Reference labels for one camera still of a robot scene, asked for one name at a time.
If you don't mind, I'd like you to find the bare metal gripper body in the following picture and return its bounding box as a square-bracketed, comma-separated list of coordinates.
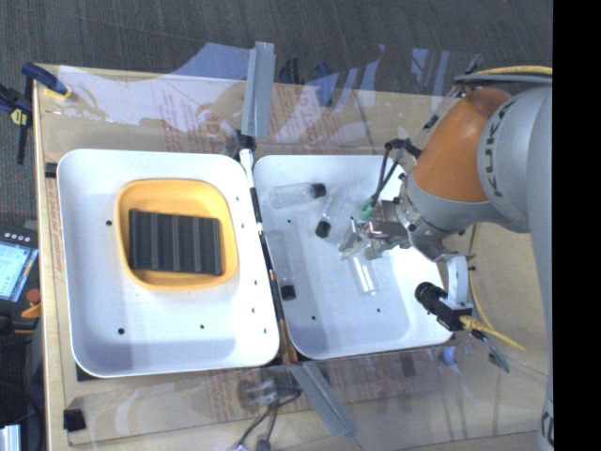
[356, 198, 446, 261]

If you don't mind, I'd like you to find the clear plastic bottle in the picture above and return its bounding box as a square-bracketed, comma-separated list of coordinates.
[314, 194, 347, 240]
[349, 253, 381, 297]
[269, 181, 328, 210]
[266, 229, 298, 302]

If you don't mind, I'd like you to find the clear plastic bottle, black cap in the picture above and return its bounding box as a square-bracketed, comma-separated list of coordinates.
[314, 194, 347, 240]
[266, 229, 298, 302]
[269, 181, 328, 210]

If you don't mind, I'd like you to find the white plastic tray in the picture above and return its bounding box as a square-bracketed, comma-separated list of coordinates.
[55, 148, 282, 380]
[252, 153, 455, 362]

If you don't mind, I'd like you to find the black ribbed rectangular block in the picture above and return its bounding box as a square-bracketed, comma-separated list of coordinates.
[127, 209, 223, 277]

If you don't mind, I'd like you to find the orange square bowl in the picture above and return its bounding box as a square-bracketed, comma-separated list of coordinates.
[115, 178, 240, 292]

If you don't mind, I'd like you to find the brown cardboard board, red print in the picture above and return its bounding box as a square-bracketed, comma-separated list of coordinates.
[33, 63, 551, 451]

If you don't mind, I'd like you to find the black cylinder on white bracket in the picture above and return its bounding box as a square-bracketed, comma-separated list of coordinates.
[414, 251, 475, 333]

